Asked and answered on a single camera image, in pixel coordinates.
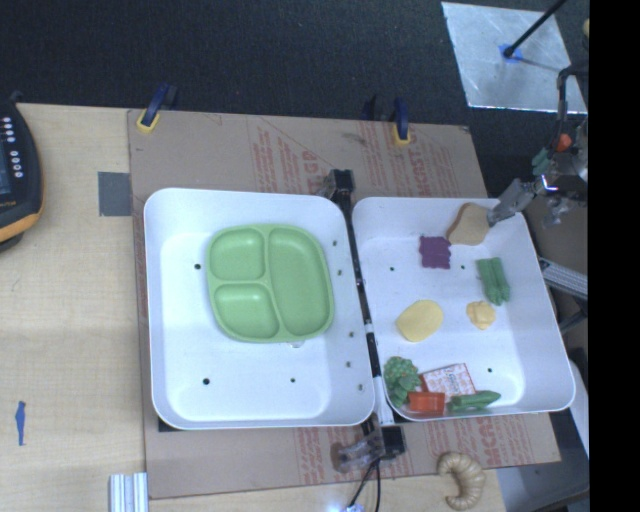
purple food item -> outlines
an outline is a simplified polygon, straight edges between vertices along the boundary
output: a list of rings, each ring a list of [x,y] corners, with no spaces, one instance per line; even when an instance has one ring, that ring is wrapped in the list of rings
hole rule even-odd
[[[451,268],[451,242],[443,236],[421,236],[420,254],[425,268]]]

black carpet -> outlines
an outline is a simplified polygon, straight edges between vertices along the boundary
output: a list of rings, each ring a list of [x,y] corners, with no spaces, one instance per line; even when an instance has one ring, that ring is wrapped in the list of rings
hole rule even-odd
[[[544,12],[555,2],[457,3]],[[555,13],[571,62],[588,57],[589,8],[568,0]],[[553,114],[466,105],[435,0],[49,0],[4,11],[0,94],[27,103],[143,108],[168,82],[179,110],[357,119],[374,94],[387,116],[401,96],[411,122],[470,127],[491,196],[530,177],[553,130]]]

red pepper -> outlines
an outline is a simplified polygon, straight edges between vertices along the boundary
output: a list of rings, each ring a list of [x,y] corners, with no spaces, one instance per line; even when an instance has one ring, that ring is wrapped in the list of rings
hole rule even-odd
[[[444,413],[444,393],[429,391],[409,391],[409,410],[414,412]]]

green plate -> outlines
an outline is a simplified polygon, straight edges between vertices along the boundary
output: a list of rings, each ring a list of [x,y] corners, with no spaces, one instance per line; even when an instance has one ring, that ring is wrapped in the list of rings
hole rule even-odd
[[[228,228],[211,239],[206,261],[211,307],[231,338],[302,341],[331,325],[333,292],[324,252],[304,229]]]

plastic food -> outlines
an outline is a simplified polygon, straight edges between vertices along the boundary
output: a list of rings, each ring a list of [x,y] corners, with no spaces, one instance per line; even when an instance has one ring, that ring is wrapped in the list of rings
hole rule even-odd
[[[432,412],[442,414],[444,412],[444,393],[431,393],[429,391],[409,391],[409,410],[414,412]]]
[[[410,359],[400,356],[387,360],[383,377],[389,400],[396,407],[401,407],[408,400],[409,392],[415,391],[422,383],[418,377],[418,368]]]
[[[487,209],[475,203],[464,203],[447,230],[447,239],[452,244],[479,245],[488,232]]]
[[[450,411],[462,411],[465,409],[484,409],[489,404],[498,400],[502,395],[495,391],[478,391],[474,395],[457,395],[451,397],[447,404]]]
[[[443,320],[444,313],[437,302],[419,300],[400,314],[396,326],[407,340],[416,342],[436,332]]]
[[[445,402],[453,395],[472,395],[476,388],[465,363],[455,363],[420,374],[424,391],[444,393]]]
[[[446,501],[454,510],[469,510],[477,505],[482,496],[485,474],[482,466],[464,453],[447,452],[438,460],[438,474],[452,473],[458,485],[458,496],[447,496]]]
[[[476,266],[487,299],[497,306],[508,302],[511,298],[511,288],[504,276],[502,260],[500,258],[476,260]]]
[[[451,242],[442,236],[421,236],[420,254],[425,268],[451,268]]]
[[[467,304],[467,316],[478,329],[485,330],[496,321],[496,310],[483,300],[470,302]]]

